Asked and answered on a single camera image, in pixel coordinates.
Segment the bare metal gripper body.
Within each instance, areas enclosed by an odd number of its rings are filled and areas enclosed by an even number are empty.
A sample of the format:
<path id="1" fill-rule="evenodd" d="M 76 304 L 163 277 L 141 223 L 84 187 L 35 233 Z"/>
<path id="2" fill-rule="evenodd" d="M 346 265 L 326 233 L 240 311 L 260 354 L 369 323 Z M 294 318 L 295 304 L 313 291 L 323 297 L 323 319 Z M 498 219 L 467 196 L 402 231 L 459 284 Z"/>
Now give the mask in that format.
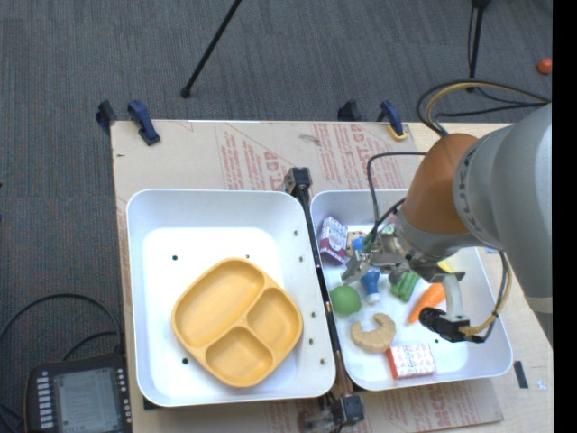
<path id="1" fill-rule="evenodd" d="M 390 283 L 399 283 L 405 273 L 419 274 L 419 251 L 403 235 L 368 233 L 366 253 L 370 265 L 386 274 Z"/>

